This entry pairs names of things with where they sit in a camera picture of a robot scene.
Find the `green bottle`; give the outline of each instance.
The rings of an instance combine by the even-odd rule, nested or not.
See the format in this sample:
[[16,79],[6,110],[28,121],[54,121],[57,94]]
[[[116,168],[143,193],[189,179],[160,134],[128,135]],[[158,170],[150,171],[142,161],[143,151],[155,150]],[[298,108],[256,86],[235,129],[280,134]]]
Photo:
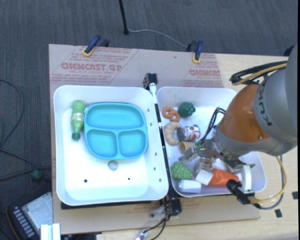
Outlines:
[[85,108],[86,105],[81,100],[76,100],[72,104],[72,139],[76,141],[80,139],[80,131],[85,123]]

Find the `black stand pole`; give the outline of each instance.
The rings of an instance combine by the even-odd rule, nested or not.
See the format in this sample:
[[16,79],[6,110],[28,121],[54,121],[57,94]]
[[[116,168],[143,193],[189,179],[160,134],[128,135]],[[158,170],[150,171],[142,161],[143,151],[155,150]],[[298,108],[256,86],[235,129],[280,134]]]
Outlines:
[[122,0],[119,0],[119,5],[120,5],[122,20],[123,20],[123,27],[124,27],[123,33],[125,35],[128,35],[129,34],[129,30],[127,28],[126,16],[125,16],[124,5],[122,3]]

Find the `yellow cable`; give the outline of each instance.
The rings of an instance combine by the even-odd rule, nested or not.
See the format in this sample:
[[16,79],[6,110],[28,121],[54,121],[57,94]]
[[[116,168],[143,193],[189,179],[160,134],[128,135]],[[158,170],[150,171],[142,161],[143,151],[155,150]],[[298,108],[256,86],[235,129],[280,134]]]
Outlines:
[[276,194],[275,196],[273,196],[271,198],[267,198],[267,199],[258,199],[258,198],[255,198],[254,196],[248,196],[248,199],[250,200],[251,204],[266,203],[266,202],[272,201],[272,200],[280,197],[284,193],[286,186],[287,186],[287,174],[286,174],[284,165],[280,161],[279,156],[277,156],[276,159],[277,159],[278,163],[280,164],[280,167],[281,167],[281,170],[283,173],[283,178],[284,178],[284,184],[283,184],[281,191],[278,194]]
[[233,83],[234,86],[237,86],[237,85],[241,85],[243,83],[245,83],[246,81],[254,78],[254,77],[257,77],[257,76],[260,76],[262,74],[265,74],[265,73],[268,73],[268,72],[271,72],[271,71],[274,71],[274,70],[278,70],[278,69],[282,69],[282,68],[285,68],[287,66],[287,63],[283,63],[283,64],[280,64],[280,65],[276,65],[276,66],[272,66],[272,67],[269,67],[269,68],[265,68],[259,72],[256,72],[254,74],[251,74],[249,76],[247,76],[246,78],[238,81],[238,82],[235,82]]

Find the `blue plate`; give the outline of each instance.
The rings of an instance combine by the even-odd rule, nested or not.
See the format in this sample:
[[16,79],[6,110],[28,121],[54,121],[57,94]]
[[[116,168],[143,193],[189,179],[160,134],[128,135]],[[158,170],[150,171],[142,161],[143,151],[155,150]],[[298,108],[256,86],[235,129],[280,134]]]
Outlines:
[[148,147],[145,116],[130,103],[100,102],[90,106],[84,116],[84,135],[89,151],[100,159],[134,159]]

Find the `electronic device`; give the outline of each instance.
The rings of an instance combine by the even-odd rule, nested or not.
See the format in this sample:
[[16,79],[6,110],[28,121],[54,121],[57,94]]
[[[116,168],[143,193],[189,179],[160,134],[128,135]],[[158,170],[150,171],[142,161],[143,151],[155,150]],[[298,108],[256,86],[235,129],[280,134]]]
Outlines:
[[[6,210],[9,224],[18,240],[40,240],[41,225],[53,224],[51,184],[24,195],[9,204]],[[80,235],[62,235],[62,240],[76,240]]]

